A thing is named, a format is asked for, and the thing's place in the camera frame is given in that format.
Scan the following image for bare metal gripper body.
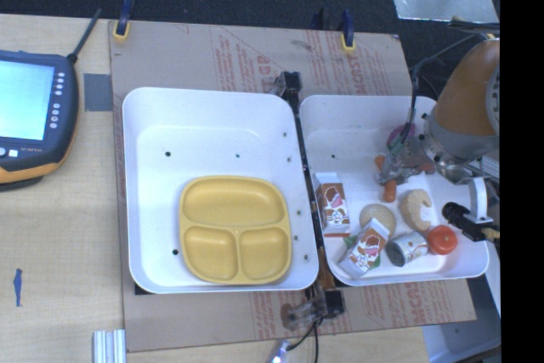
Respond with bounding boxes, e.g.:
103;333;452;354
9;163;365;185
383;136;475;185

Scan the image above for orange carrot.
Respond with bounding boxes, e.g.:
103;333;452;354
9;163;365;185
373;154;399;204

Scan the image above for purple grapes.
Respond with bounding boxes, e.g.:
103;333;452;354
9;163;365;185
387;123;417;150

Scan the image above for beige croissant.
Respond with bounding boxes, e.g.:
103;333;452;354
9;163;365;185
399;188;434;233

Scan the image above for round tan bread roll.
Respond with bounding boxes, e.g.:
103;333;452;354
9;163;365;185
359;203;398;238

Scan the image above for white plastic tray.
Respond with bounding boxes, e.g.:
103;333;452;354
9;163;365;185
122;87;320;295
298;94;490;287

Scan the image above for brown and white carton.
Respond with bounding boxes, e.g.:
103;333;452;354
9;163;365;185
337;218;391;280
314;172;353;239

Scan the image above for small grey can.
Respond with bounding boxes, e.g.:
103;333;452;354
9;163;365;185
384;230;429;269

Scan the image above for red tomato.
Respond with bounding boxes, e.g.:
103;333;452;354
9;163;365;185
426;224;460;256

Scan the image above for yellow divided plate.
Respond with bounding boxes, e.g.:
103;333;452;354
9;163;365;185
178;175;293;286

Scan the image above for brown cardboard board, red print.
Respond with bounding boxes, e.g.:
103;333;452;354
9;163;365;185
108;20;478;353

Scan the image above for black cylinder on white bracket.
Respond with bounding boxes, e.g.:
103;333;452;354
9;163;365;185
441;177;501;244

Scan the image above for black block with thin wires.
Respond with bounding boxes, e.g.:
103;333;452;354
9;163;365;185
321;288;345;318
279;71;304;99

